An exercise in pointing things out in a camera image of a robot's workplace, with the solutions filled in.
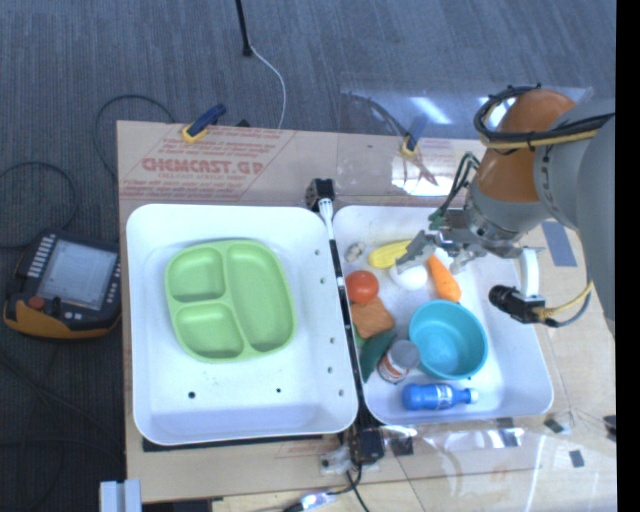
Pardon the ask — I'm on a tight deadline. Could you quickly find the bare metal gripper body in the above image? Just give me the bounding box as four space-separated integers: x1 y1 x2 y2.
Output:
433 208 527 260

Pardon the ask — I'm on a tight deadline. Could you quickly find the orange carrot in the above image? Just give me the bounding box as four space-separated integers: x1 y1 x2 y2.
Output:
427 254 463 304

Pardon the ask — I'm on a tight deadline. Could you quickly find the yellow corn cob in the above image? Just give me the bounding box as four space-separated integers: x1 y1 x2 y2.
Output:
368 240 414 270

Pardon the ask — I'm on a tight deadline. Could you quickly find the white egg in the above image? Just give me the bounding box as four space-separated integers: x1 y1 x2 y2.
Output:
389 264 429 292

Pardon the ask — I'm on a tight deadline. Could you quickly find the red tomato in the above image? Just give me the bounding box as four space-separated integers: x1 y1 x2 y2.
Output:
345 269 380 305

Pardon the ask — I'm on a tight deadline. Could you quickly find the thin black and white rod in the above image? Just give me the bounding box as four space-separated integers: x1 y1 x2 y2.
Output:
317 198 369 426

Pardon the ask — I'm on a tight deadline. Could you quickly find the blue bowl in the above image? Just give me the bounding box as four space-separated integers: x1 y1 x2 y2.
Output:
408 298 489 381

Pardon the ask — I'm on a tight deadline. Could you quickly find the dark green leaf toy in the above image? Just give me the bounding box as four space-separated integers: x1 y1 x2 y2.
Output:
359 331 399 384

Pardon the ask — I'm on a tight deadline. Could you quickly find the small silver-topped can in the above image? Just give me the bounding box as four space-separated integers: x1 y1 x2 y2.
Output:
377 339 421 385

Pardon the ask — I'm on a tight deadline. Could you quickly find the white plastic tray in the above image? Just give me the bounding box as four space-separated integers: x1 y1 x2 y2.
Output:
125 202 360 446
331 204 555 427

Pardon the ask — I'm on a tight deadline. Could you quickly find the blue plastic bottle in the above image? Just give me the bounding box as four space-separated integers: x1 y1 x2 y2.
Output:
401 382 480 412

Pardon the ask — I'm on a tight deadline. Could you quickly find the green divided plate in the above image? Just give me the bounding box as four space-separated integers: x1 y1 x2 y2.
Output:
164 239 297 364

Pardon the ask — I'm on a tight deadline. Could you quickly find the brown cardboard board red print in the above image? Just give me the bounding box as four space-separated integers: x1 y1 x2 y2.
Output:
115 119 617 504

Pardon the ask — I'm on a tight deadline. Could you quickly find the black cylinder on white bracket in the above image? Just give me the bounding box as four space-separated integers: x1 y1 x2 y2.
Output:
488 246 547 325

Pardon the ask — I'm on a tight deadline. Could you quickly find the black block with thin wires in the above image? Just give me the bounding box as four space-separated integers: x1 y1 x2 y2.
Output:
349 428 386 464
305 177 336 210

